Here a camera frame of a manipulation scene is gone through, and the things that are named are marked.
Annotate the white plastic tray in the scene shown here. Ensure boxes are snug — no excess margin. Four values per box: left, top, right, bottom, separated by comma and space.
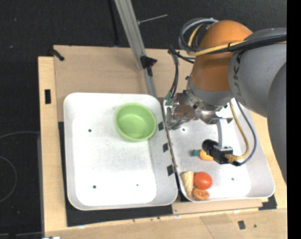
63, 92, 179, 211
162, 97, 276, 203

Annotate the brown flat board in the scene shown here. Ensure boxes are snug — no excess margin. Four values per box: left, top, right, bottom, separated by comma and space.
53, 45, 269, 215

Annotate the red tomato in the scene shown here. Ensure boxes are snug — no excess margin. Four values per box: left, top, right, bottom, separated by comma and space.
193, 171, 213, 190

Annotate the orange carrot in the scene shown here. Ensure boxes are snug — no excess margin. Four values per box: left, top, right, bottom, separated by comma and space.
191, 149, 214, 162

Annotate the green bowl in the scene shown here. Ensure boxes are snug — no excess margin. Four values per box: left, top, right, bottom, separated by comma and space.
115, 103, 157, 142

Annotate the black cylinder on white bracket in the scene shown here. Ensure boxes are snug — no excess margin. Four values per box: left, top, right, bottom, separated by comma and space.
201, 117, 234, 165

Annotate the orange biscuit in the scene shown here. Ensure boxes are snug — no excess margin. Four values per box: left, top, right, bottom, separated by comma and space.
192, 188, 210, 201

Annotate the beige waffle cone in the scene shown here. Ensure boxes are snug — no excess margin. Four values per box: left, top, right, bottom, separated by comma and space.
180, 171, 195, 198

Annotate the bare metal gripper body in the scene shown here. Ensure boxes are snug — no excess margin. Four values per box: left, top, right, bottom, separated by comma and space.
165, 90, 231, 130

